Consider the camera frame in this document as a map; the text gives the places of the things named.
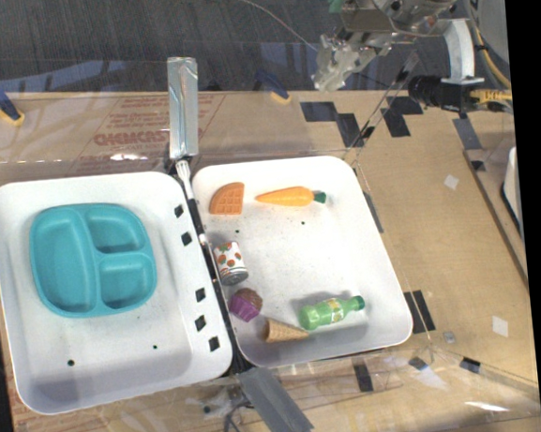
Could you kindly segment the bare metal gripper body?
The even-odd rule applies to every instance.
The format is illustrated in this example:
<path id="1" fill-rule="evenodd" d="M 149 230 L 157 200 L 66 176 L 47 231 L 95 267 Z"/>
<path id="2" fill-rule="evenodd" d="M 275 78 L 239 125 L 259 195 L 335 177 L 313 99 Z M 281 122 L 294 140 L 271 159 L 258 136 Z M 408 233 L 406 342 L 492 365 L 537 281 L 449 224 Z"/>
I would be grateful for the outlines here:
<path id="1" fill-rule="evenodd" d="M 340 17 L 348 32 L 410 37 L 441 35 L 443 14 L 457 0 L 343 0 Z"/>

